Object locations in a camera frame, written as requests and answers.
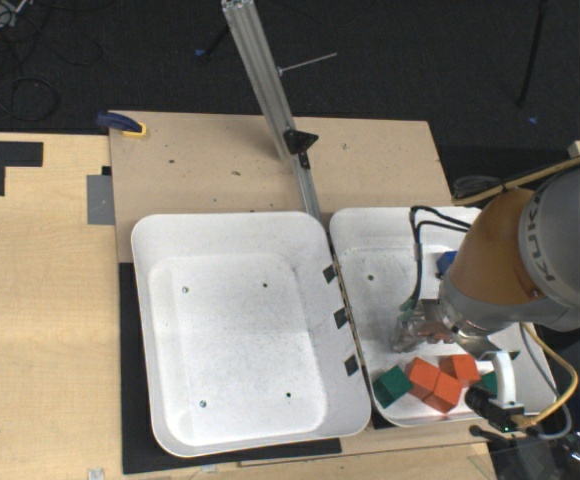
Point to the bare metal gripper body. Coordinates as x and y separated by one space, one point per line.
442 325

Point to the pale wood board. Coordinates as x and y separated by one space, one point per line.
220 168

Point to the blue cube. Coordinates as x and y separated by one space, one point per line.
447 262

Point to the green cube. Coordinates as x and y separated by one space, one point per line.
391 385
489 382

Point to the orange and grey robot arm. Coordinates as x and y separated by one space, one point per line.
500 258

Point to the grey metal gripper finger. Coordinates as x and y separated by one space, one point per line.
401 338
417 330

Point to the orange cube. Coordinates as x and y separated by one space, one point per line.
422 375
462 366
445 393

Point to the black cylinder on white bracket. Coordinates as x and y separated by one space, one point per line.
502 378

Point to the white plastic tray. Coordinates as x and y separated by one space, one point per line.
375 313
240 333

